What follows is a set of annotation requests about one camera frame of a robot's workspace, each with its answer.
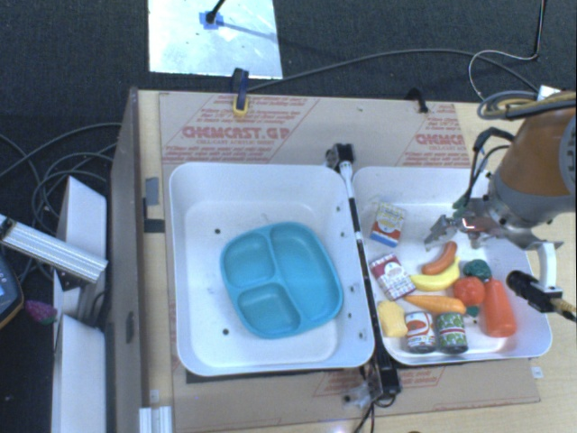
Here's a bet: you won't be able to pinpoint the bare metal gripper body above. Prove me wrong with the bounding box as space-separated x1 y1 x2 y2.
453 195 564 252

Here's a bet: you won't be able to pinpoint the green broccoli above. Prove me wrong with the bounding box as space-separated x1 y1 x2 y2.
463 259 493 283

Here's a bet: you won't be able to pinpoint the orange toy sausage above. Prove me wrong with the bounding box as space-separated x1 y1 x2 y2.
421 240 459 276

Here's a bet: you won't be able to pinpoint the orange toy fruit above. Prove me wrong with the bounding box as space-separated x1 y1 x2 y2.
452 275 486 309

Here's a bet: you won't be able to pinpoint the yellow banana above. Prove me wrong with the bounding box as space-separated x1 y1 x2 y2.
409 256 463 293

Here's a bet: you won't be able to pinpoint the white carton, red blue print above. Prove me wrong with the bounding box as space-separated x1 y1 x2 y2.
369 201 407 249

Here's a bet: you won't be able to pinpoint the red and white carton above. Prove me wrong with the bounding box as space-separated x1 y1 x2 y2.
369 253 417 301

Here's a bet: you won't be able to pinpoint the orange carrot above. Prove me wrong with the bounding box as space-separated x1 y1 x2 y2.
402 293 481 319

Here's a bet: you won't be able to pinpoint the orange plastic bottle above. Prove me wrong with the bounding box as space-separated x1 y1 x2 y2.
478 278 517 338

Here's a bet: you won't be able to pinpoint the thin black and white rod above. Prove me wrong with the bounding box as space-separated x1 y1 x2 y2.
338 161 389 378

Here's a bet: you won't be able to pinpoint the green and white can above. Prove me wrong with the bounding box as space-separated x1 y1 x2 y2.
434 311 470 355

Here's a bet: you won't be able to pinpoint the yellow toy bread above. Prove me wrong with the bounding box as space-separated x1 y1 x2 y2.
376 299 409 338

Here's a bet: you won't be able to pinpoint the red and white can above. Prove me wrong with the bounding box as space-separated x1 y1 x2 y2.
404 310 437 355

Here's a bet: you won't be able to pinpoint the white plastic tray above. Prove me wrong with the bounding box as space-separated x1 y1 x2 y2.
168 161 377 377
351 165 554 367

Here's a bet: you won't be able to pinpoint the blue divided plate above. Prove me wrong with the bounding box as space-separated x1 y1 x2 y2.
219 221 345 340

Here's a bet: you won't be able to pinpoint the brown cardboard board, red print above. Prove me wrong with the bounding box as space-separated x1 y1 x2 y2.
158 91 542 423

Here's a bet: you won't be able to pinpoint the purple toy grapes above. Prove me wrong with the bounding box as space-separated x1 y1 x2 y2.
23 299 60 327

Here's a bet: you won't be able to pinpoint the black cylinder on white bracket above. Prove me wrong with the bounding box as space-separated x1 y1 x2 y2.
505 240 565 315

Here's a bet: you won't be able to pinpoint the black block with thin wires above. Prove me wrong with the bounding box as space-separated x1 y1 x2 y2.
375 357 403 397
325 143 358 169

